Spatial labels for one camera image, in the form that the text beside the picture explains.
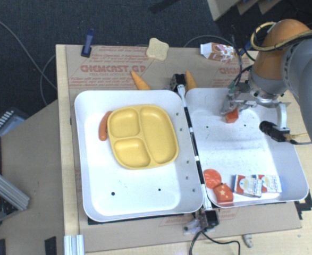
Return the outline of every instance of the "yellow divided plate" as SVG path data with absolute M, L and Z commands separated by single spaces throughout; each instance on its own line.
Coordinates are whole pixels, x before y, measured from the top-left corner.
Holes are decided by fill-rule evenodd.
M 107 132 L 116 160 L 129 169 L 145 169 L 174 161 L 179 147 L 167 112 L 156 105 L 116 109 Z

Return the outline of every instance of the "small carton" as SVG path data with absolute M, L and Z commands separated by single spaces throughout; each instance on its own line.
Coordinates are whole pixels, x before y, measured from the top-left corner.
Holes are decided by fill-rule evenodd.
M 262 196 L 262 180 L 251 176 L 236 175 L 234 193 L 260 198 Z
M 279 176 L 255 175 L 255 178 L 262 180 L 262 193 L 282 193 Z
M 235 57 L 235 50 L 232 46 L 210 42 L 200 45 L 200 53 L 208 60 L 230 62 Z

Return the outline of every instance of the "blue object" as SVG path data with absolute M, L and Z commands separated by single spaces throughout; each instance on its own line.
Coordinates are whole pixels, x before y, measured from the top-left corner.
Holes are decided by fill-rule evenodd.
M 244 46 L 244 49 L 240 50 L 240 55 L 243 56 L 246 53 L 246 51 L 248 51 L 250 48 L 251 48 L 251 43 L 250 41 L 248 41 L 246 45 Z
M 86 42 L 85 45 L 82 47 L 81 56 L 82 57 L 90 57 L 91 55 L 91 44 L 94 37 L 94 30 L 89 29 L 86 34 Z

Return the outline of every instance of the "plastic sausage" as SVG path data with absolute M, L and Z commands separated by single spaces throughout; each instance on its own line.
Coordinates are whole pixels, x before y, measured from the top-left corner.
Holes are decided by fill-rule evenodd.
M 102 121 L 100 122 L 99 125 L 99 140 L 100 141 L 105 141 L 107 139 L 107 121 L 108 121 L 108 117 L 110 116 L 112 112 L 107 112 Z

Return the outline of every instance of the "black clip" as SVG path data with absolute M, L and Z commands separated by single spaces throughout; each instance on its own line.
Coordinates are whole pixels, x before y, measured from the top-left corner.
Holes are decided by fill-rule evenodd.
M 91 55 L 91 44 L 94 37 L 94 30 L 89 29 L 86 34 L 86 42 L 85 45 L 82 47 L 81 56 L 82 57 L 90 57 Z

